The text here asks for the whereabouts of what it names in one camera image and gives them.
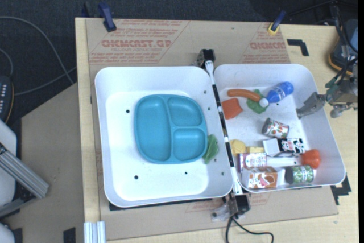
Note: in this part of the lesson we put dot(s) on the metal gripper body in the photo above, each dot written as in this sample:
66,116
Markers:
345,98

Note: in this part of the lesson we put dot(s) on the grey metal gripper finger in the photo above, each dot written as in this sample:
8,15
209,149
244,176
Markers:
304,112
315,99

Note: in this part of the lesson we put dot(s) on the white can with fruit print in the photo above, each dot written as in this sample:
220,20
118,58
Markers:
277,128

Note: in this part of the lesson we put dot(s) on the blue bottle with white cap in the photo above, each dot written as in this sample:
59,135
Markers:
280,91

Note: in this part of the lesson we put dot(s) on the white plastic tray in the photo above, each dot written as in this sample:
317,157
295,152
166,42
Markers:
119,150
312,145

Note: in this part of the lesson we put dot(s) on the black and white milk carton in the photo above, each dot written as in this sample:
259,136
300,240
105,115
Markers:
291,145

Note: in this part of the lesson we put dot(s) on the orange toy pepper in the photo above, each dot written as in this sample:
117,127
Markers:
311,158

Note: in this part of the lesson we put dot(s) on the green lettuce leaf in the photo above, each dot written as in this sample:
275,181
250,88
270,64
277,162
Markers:
254,106
211,148

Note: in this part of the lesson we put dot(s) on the yellow flat piece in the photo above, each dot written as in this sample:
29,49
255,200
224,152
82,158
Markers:
255,149

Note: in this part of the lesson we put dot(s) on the green can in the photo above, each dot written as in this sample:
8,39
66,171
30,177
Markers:
302,174

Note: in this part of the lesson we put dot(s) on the orange sausage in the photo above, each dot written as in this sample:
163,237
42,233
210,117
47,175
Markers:
241,93

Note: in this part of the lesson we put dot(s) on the pink and white carton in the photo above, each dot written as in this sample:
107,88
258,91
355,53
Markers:
252,161

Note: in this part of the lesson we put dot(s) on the orange wedge block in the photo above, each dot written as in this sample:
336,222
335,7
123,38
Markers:
231,108

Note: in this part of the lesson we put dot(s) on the yellow round toy food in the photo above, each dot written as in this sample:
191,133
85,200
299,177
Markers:
237,146

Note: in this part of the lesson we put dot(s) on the orange juice carton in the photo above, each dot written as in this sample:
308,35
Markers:
263,178

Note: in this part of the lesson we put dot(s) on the thin black and white rod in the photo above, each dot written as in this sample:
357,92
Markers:
219,105

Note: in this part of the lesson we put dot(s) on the blue divided plate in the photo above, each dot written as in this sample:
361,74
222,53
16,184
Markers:
152,128

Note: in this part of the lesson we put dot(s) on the brown cardboard board red print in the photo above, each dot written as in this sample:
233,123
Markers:
170,37

